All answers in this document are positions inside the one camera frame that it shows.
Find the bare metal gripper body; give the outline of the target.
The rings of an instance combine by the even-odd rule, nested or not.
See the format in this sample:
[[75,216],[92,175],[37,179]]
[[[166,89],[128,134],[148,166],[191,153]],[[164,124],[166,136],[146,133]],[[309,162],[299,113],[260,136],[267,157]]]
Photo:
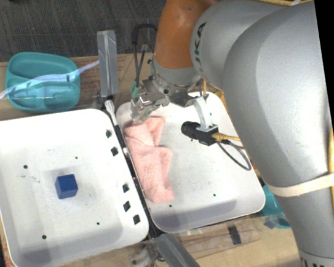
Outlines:
[[165,78],[160,75],[152,75],[148,79],[140,81],[140,98],[143,103],[154,102],[162,99],[182,108],[191,106],[195,99],[188,92],[198,82],[195,70],[185,70]]

